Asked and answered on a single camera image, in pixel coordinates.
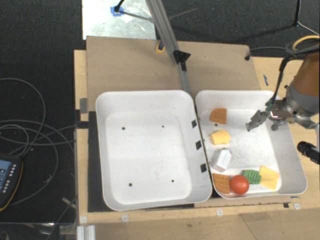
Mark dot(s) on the brown cardboard board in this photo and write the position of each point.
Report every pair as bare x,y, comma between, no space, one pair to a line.
140,69

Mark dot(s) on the white carton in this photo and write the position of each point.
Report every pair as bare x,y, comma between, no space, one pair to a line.
222,160

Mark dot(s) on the red tomato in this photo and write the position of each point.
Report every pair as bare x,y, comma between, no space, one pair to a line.
239,184

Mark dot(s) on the orange waffle biscuit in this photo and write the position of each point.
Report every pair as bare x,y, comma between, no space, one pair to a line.
219,116
222,183

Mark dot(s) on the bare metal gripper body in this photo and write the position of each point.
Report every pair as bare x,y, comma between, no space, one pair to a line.
281,112

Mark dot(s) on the green grapes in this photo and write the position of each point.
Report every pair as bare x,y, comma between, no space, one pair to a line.
252,176

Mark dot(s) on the black cylinder on white bracket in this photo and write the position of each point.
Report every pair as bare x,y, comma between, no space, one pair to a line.
307,149

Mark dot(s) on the yellow cheese wedge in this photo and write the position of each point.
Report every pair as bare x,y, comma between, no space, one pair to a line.
269,177

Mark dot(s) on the white plastic tray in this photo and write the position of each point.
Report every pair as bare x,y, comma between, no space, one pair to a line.
147,154
252,146

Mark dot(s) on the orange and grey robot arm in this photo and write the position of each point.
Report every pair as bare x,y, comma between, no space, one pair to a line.
307,76

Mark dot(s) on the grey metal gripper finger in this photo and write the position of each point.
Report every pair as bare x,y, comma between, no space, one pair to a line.
256,121
277,126

